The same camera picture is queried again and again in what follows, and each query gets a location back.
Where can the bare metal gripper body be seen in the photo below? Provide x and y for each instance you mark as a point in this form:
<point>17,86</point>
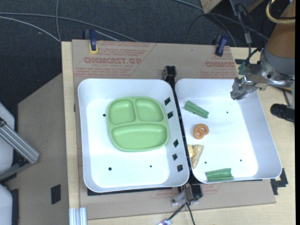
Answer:
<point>257,78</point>

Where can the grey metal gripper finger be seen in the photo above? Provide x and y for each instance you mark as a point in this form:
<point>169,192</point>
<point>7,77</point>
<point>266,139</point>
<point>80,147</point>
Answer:
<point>235,90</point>
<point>245,89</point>

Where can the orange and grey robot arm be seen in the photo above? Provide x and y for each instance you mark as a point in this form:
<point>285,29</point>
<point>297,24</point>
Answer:
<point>282,32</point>

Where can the green celery stick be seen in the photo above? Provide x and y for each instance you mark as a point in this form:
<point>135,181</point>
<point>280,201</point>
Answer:
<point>196,109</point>
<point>219,174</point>

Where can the white plastic tray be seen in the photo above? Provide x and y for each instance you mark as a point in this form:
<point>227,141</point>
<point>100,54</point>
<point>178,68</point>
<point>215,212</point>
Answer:
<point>131,170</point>
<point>234,144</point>

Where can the orange pretzel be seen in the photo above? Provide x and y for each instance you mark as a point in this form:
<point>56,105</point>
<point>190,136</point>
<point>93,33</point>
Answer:
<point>199,132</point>

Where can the yellow toy food piece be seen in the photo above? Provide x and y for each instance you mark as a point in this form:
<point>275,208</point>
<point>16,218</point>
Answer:
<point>190,150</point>

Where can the green divided plate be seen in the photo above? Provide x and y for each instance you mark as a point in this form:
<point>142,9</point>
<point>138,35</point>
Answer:
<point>138,135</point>

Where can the brown cardboard board red print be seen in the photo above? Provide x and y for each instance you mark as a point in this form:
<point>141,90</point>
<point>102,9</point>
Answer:
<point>131,60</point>

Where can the black cylinder on white bracket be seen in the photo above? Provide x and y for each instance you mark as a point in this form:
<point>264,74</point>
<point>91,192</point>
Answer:
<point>282,111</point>

